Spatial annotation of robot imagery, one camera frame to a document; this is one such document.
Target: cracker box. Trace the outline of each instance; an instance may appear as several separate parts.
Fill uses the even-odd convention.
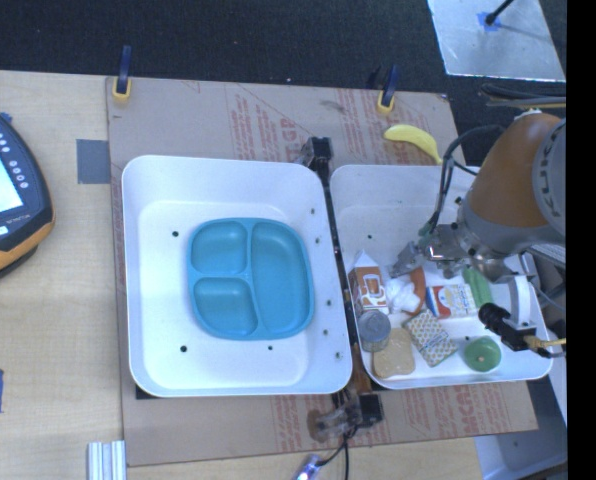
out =
[[[478,314],[478,306],[468,284],[429,286],[425,302],[439,319]]]
[[[347,279],[357,316],[369,310],[389,313],[380,267],[365,251],[356,256]]]
[[[411,333],[411,342],[429,366],[436,366],[458,350],[438,319],[423,309],[402,326]]]

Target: blue divided plate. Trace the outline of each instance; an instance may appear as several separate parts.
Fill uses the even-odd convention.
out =
[[[214,336],[288,338],[313,316],[307,250],[282,222],[227,218],[201,224],[189,239],[187,271],[193,312]]]

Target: wooden table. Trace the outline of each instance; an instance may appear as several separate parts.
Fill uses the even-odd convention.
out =
[[[78,184],[77,139],[107,140],[105,77],[0,71],[0,112],[45,172],[56,226],[0,280],[0,479],[87,478],[87,444],[123,439],[108,184]],[[129,468],[137,479],[291,478],[305,454]],[[360,447],[350,478],[481,478],[472,438]],[[344,476],[342,454],[319,479]]]

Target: yellow banana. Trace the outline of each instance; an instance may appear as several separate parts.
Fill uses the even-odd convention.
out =
[[[432,157],[437,164],[442,163],[442,159],[438,156],[438,145],[435,139],[425,130],[409,124],[395,124],[387,128],[382,136],[394,142],[410,142]]]

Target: black floor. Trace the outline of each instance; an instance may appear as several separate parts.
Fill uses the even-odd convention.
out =
[[[567,0],[539,1],[566,73]],[[113,75],[125,44],[131,74],[157,78],[364,88],[397,64],[398,90],[448,95],[459,133],[519,114],[486,106],[485,82],[565,85],[447,75],[427,0],[0,0],[0,70]],[[494,140],[465,144],[467,162]]]

